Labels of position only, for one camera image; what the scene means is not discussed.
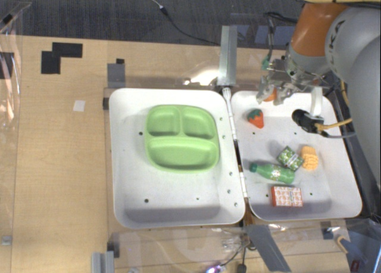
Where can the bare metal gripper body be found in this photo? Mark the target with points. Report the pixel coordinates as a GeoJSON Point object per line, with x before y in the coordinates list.
{"type": "Point", "coordinates": [285, 76]}

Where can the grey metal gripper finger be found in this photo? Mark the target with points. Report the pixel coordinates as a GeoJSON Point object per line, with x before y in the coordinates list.
{"type": "Point", "coordinates": [281, 93]}
{"type": "Point", "coordinates": [263, 93]}

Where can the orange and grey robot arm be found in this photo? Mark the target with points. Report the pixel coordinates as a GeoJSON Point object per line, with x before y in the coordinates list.
{"type": "Point", "coordinates": [354, 57]}

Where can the orange round toy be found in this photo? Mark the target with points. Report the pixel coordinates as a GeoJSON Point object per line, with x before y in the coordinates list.
{"type": "Point", "coordinates": [271, 96]}

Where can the red toy strawberry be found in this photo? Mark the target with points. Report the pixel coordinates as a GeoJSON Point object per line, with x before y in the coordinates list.
{"type": "Point", "coordinates": [257, 119]}

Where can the green and white can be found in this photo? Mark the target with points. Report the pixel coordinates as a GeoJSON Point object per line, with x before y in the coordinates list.
{"type": "Point", "coordinates": [289, 158]}

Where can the yellow toy corn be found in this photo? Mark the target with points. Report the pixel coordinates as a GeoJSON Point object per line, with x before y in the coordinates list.
{"type": "Point", "coordinates": [309, 159]}

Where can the green plastic bottle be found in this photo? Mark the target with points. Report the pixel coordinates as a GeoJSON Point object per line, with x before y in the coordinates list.
{"type": "Point", "coordinates": [275, 173]}

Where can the green divided plate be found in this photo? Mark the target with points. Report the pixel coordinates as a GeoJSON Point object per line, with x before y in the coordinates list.
{"type": "Point", "coordinates": [181, 152]}

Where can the orange and white carton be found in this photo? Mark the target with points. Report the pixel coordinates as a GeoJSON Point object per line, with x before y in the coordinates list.
{"type": "Point", "coordinates": [286, 196]}

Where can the white plastic tray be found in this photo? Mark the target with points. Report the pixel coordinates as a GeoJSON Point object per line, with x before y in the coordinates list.
{"type": "Point", "coordinates": [324, 191]}
{"type": "Point", "coordinates": [178, 200]}

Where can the black cylinder on white bracket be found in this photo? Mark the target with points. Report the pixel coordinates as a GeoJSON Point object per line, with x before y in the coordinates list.
{"type": "Point", "coordinates": [303, 119]}

